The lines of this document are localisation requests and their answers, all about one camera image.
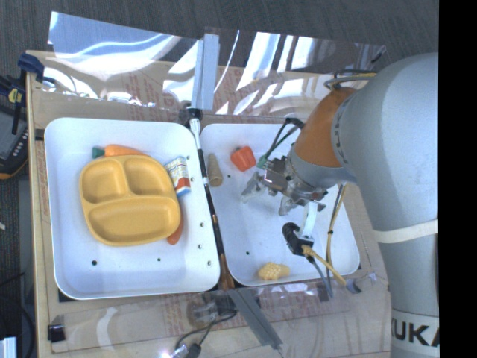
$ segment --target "black cable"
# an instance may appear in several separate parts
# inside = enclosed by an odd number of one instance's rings
[[[326,81],[323,85],[328,89],[328,90],[333,90],[333,86],[336,85],[337,88],[340,88],[340,82],[354,82],[354,81],[369,81],[371,76],[363,76],[363,75],[351,75],[348,77],[337,77],[337,78],[332,78],[331,80]]]
[[[197,329],[197,330],[193,330],[193,331],[190,331],[188,332],[187,334],[184,334],[182,337],[179,338],[179,340],[176,342],[176,345],[175,345],[175,349],[177,350],[179,347],[180,347],[180,344],[182,343],[182,341],[184,339],[186,339],[187,337],[191,336],[192,334],[196,334],[196,333],[200,333],[200,332],[203,332],[205,331],[205,334],[203,335],[202,339],[200,340],[199,342],[199,345],[202,345],[203,341],[205,340],[205,338],[209,335],[209,331],[210,329],[212,329],[215,325],[217,324],[220,324],[221,322],[225,322],[225,321],[229,321],[231,318],[235,317],[237,315],[237,311],[236,310],[233,310],[228,316],[224,317],[224,318],[221,318],[219,320],[214,320],[212,322],[210,322],[210,324],[208,324],[207,326],[205,327],[202,327],[200,329]]]
[[[274,141],[272,142],[270,148],[267,150],[267,152],[265,152],[259,159],[259,162],[256,164],[257,167],[259,168],[263,168],[263,166],[265,165],[266,161],[268,160],[268,157],[270,156],[270,154],[272,153],[272,151],[276,148],[277,146],[277,140],[278,140],[278,137],[280,136],[280,134],[282,133],[283,129],[285,128],[285,126],[290,122],[290,120],[287,118],[285,120],[285,122],[282,124],[282,126],[280,127],[280,129],[278,130],[278,133],[277,135],[275,136],[275,139]],[[280,142],[282,142],[288,135],[285,135],[282,140],[280,140]]]
[[[292,124],[294,125],[294,128],[288,131],[288,133],[283,136],[283,138],[278,142],[278,138],[280,134],[282,133],[283,129],[285,128],[286,125]],[[265,152],[264,157],[267,157],[271,154],[271,152],[281,143],[283,142],[288,136],[292,135],[293,132],[295,132],[297,129],[302,129],[305,124],[299,120],[298,118],[286,118],[285,121],[283,122],[282,126],[277,132],[277,135],[275,136],[274,141],[271,143],[270,148]]]
[[[20,312],[26,318],[28,328],[30,329],[30,334],[31,334],[30,345],[28,346],[26,357],[31,357],[31,354],[33,353],[33,349],[34,349],[34,346],[35,346],[35,325],[34,325],[33,321],[31,320],[30,315],[28,314],[28,312],[23,307],[18,305],[15,301],[12,301],[9,298],[4,297],[2,295],[0,295],[0,300],[5,301],[5,302],[7,302],[11,305],[14,305],[17,309],[20,310]]]
[[[313,258],[313,256],[308,256],[306,258],[314,267],[315,269],[318,271],[318,274],[321,276],[321,280],[323,280],[324,284],[325,284],[325,288],[326,288],[326,291],[328,292],[328,295],[333,298],[333,291],[331,289],[331,281],[327,281],[323,272],[321,271],[320,269],[320,266],[316,263],[315,259]]]

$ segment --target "yellow cable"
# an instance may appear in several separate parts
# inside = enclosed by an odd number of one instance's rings
[[[328,228],[328,241],[326,243],[326,256],[328,257],[328,262],[332,266],[333,263],[331,261],[331,236],[333,234],[333,228],[335,226],[336,218],[338,217],[338,212],[340,210],[341,204],[343,203],[343,198],[344,198],[344,193],[346,191],[347,185],[345,184],[343,186],[343,189],[341,190],[341,196],[338,200],[338,204],[336,205],[336,211],[333,213],[331,221],[329,222],[329,228]]]
[[[346,280],[334,269],[324,258],[317,254],[309,245],[302,245],[303,254],[305,257],[312,256],[315,259],[318,259],[322,264],[324,264],[335,276],[335,279],[341,284],[346,286]]]
[[[349,77],[336,77],[331,80],[333,82],[329,83],[329,89],[334,90],[335,85],[339,85],[342,82],[354,82],[360,79],[368,79],[368,78],[374,77],[376,74],[377,74],[376,72],[369,72],[369,73],[359,73],[356,75],[351,75]]]

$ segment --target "wire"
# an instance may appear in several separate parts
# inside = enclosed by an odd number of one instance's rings
[[[279,141],[278,138],[280,134],[282,133],[283,129],[285,128],[286,125],[293,124],[294,127],[290,129],[287,134],[283,136],[283,138]],[[277,132],[277,135],[275,136],[274,141],[272,142],[270,148],[265,152],[259,159],[259,162],[257,163],[257,167],[262,168],[265,164],[265,161],[270,157],[270,154],[277,148],[285,139],[287,139],[290,135],[292,135],[297,129],[303,128],[305,124],[300,121],[298,118],[287,118],[285,122],[283,122],[282,126]]]
[[[325,278],[325,275],[323,274],[323,271],[320,269],[320,266],[316,263],[315,259],[311,256],[308,256],[306,258],[313,266],[316,268],[318,273],[321,276],[321,280],[325,283],[326,291],[328,292],[328,295],[332,298],[333,297],[333,291],[331,289],[331,283]]]
[[[329,221],[329,227],[328,227],[328,240],[326,242],[326,261],[332,266],[333,262],[331,259],[331,238],[334,233],[334,226],[336,222],[336,218],[338,217],[338,212],[341,208],[341,205],[343,204],[343,199],[344,199],[344,193],[346,192],[346,184],[340,184],[340,187],[338,189],[338,194],[336,195],[336,200],[335,200],[335,205],[333,207],[333,212],[331,215],[331,219]],[[328,280],[330,280],[329,277],[329,269],[326,269],[326,276],[328,277]]]
[[[0,300],[5,301],[5,302],[7,302],[11,305],[14,305],[25,316],[25,318],[27,320],[28,328],[30,329],[30,344],[28,346],[28,351],[27,351],[26,357],[31,357],[31,354],[33,353],[33,349],[34,349],[34,346],[35,346],[35,325],[34,325],[33,321],[31,320],[30,315],[28,314],[28,312],[23,307],[18,305],[15,301],[12,301],[9,298],[1,296],[1,295],[0,295]]]
[[[177,350],[182,341],[184,339],[186,339],[187,337],[193,335],[193,334],[196,334],[196,333],[200,333],[200,332],[203,332],[205,331],[205,334],[202,336],[202,339],[200,340],[199,342],[199,345],[202,345],[203,341],[205,340],[205,338],[209,335],[209,332],[210,332],[210,329],[212,329],[215,325],[217,324],[220,324],[221,322],[225,322],[225,321],[229,321],[231,318],[235,317],[237,315],[237,311],[236,310],[233,310],[228,316],[224,317],[224,318],[221,318],[221,319],[216,319],[214,321],[212,321],[210,324],[208,324],[207,326],[205,327],[202,327],[200,329],[197,329],[197,330],[193,330],[193,331],[190,331],[188,332],[187,334],[184,334],[182,337],[180,337],[177,342],[176,342],[176,345],[175,345],[175,349]]]
[[[331,264],[329,264],[324,258],[322,258],[319,254],[313,251],[312,247],[309,245],[302,245],[303,254],[305,257],[313,256],[315,259],[318,259],[324,266],[326,266],[335,276],[335,279],[343,286],[346,286],[346,280],[334,269]]]
[[[339,75],[344,75],[344,74],[349,74],[349,73],[353,73],[353,74],[357,74],[357,75],[376,75],[377,73],[376,72],[371,72],[369,70],[365,70],[365,69],[341,69],[341,70],[338,70],[337,72],[335,72],[333,74],[333,77],[334,78],[337,78]]]

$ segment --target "gray carpet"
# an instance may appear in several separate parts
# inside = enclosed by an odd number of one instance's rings
[[[18,76],[23,51],[46,50],[52,11],[192,38],[216,27],[385,45],[375,70],[438,51],[439,0],[0,0],[0,75]],[[0,181],[0,283],[21,273],[18,179]],[[12,281],[0,295],[19,301],[19,288]],[[19,335],[20,313],[6,308],[0,321]]]

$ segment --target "white label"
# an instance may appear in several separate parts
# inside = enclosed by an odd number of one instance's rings
[[[403,350],[440,357],[439,317],[392,310],[391,341]]]

